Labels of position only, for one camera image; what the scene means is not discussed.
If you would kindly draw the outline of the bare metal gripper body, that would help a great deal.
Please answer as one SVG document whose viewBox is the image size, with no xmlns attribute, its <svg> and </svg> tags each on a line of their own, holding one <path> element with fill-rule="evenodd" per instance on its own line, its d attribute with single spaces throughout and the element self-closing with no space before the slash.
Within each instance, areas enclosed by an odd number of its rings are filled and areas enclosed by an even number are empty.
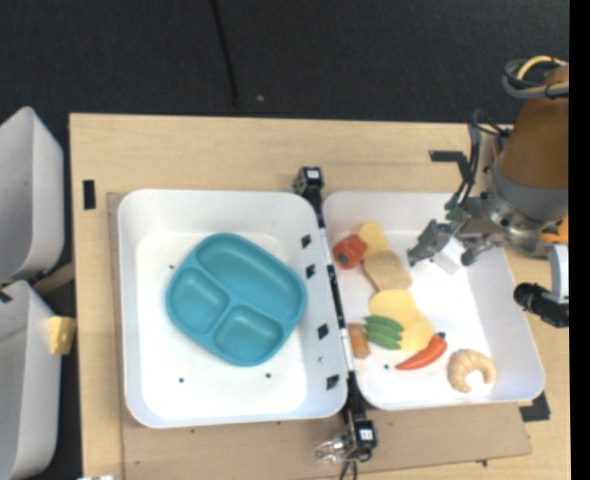
<svg viewBox="0 0 590 480">
<path fill-rule="evenodd" d="M 550 249 L 541 237 L 547 223 L 534 221 L 495 195 L 469 197 L 450 210 L 452 236 L 465 246 L 490 241 L 510 246 L 530 257 L 545 257 Z"/>
</svg>

